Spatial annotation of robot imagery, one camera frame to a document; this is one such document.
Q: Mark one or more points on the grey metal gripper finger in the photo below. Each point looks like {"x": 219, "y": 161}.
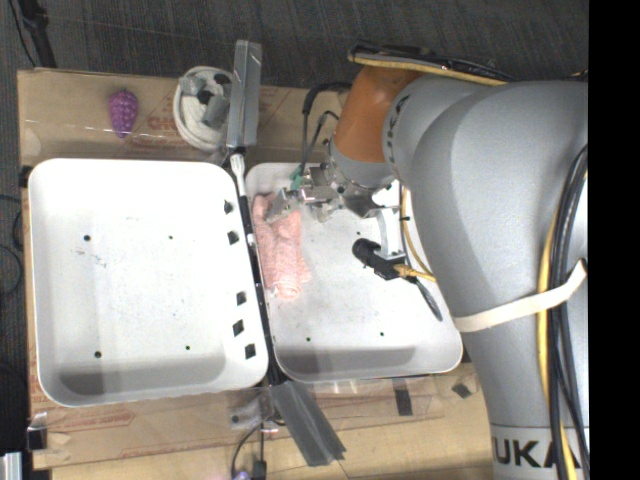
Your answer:
{"x": 324, "y": 212}
{"x": 281, "y": 205}

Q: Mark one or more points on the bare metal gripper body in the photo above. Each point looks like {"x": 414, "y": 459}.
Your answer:
{"x": 325, "y": 188}

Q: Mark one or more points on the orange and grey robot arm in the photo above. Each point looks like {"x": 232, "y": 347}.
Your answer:
{"x": 480, "y": 208}

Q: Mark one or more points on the pink folded cloth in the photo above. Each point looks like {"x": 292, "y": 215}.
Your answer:
{"x": 282, "y": 260}

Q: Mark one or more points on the thin black and white rod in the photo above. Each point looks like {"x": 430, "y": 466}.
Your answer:
{"x": 256, "y": 268}

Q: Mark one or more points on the white plastic tray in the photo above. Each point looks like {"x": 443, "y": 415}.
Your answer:
{"x": 360, "y": 313}
{"x": 145, "y": 288}

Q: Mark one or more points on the white round bowl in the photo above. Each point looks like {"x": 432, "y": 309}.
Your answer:
{"x": 189, "y": 118}

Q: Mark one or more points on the purple grapes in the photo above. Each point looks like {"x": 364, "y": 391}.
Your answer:
{"x": 123, "y": 110}

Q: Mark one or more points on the black cylinder on white bracket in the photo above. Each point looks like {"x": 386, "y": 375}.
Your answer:
{"x": 371, "y": 253}

